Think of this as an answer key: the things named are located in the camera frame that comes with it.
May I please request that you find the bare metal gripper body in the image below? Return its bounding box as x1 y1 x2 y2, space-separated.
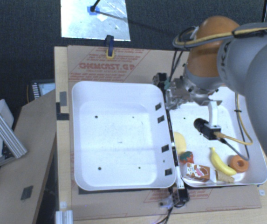
170 77 223 107

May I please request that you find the white plastic tray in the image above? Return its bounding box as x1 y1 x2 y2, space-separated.
164 85 267 188
71 81 177 191

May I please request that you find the pale yellow round biscuit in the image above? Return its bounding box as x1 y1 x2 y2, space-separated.
173 131 187 155

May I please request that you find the thin black and white rod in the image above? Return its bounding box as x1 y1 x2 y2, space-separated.
163 89 185 192

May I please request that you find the brown cardboard board red print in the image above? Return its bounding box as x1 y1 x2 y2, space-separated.
67 45 262 220

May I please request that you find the red strawberry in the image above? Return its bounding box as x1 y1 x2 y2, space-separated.
179 151 194 165

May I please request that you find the brown and white carton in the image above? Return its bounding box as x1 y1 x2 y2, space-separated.
184 162 211 183

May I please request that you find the yellow banana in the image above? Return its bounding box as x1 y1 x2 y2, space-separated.
209 147 237 176

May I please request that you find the orange doughnut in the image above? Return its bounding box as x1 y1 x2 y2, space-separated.
229 154 250 173

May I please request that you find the tan bread slice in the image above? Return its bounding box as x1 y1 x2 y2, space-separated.
214 170 235 184

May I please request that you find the black block with thin wires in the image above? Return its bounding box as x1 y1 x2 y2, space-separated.
170 187 190 208
152 72 169 89

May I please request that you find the black cylinder on white bracket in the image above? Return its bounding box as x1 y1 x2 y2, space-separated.
193 100 223 140

